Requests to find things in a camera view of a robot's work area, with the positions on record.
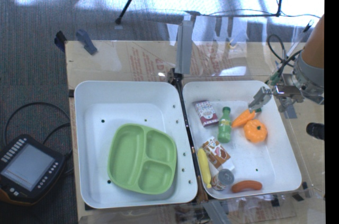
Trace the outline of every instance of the bottle cap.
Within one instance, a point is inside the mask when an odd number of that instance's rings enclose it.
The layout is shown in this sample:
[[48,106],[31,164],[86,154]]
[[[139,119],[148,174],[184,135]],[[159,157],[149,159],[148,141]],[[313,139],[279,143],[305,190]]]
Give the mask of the bottle cap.
[[231,108],[229,108],[228,106],[225,106],[222,111],[228,110],[228,112],[231,112]]

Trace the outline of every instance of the white tray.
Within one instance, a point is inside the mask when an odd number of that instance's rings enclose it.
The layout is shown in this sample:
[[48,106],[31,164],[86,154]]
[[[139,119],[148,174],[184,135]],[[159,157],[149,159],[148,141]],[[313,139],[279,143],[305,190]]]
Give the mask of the white tray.
[[[196,151],[211,136],[217,139],[218,125],[203,127],[194,102],[209,100],[220,118],[222,108],[231,108],[230,118],[235,119],[248,108],[253,96],[266,84],[256,80],[250,81],[214,81],[190,82],[183,87],[186,112]],[[230,187],[217,191],[213,187],[205,190],[216,199],[237,198],[241,196],[261,195],[276,192],[288,192],[301,184],[301,173],[293,153],[289,138],[281,120],[274,99],[271,99],[256,115],[268,130],[264,142],[254,144],[246,140],[242,127],[234,128],[231,141],[222,146],[231,155],[235,176],[234,184],[243,180],[255,180],[262,183],[261,190],[248,190],[233,193]],[[209,163],[212,176],[218,171]]]
[[[75,89],[81,195],[97,209],[189,202],[198,185],[180,98],[165,82],[85,81]],[[117,128],[138,123],[170,135],[177,146],[172,186],[163,194],[133,192],[108,183],[107,164]]]

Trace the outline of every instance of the wooden table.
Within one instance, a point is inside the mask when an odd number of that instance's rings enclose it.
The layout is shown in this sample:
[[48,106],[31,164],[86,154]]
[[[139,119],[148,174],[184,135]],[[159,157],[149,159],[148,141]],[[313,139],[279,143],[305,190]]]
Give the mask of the wooden table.
[[[167,73],[175,67],[176,45],[168,41],[93,41],[98,52],[90,55],[83,43],[65,43],[69,107],[72,124],[75,186],[79,223],[173,223],[178,220],[178,206],[154,208],[124,208],[110,210],[87,210],[81,197],[79,185],[78,150],[76,137],[76,115],[73,93],[75,87],[85,80],[128,80],[167,81]],[[279,44],[272,43],[279,52]],[[194,80],[239,80],[256,79],[265,81],[273,72],[275,57],[268,46],[261,42],[238,43],[230,46],[225,42],[194,42],[192,48],[191,74],[185,75],[184,83]],[[227,76],[220,76],[222,70]],[[325,146],[324,141],[306,133],[310,122],[324,123],[324,106],[309,100],[293,105],[296,118],[282,120],[302,173],[304,187],[293,193],[279,196],[280,206],[256,204],[256,213],[244,210],[253,200],[228,200],[228,219],[231,223],[275,219],[272,223],[325,223]],[[199,205],[184,204],[182,211],[189,208],[199,210]]]

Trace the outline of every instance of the toy banana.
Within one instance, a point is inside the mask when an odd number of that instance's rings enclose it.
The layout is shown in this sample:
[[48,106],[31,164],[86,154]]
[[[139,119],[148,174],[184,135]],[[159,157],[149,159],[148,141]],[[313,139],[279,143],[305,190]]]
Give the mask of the toy banana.
[[208,158],[202,148],[199,148],[198,150],[198,162],[200,166],[202,180],[206,184],[207,188],[211,188],[211,172],[208,165]]

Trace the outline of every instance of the toy carrot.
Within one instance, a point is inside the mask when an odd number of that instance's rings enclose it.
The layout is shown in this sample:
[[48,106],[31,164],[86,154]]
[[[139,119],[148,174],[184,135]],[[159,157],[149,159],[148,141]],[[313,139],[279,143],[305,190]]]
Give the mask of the toy carrot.
[[232,122],[232,128],[244,125],[247,121],[252,120],[255,117],[255,113],[258,112],[261,112],[261,108],[252,112],[250,112],[249,109],[246,109]]

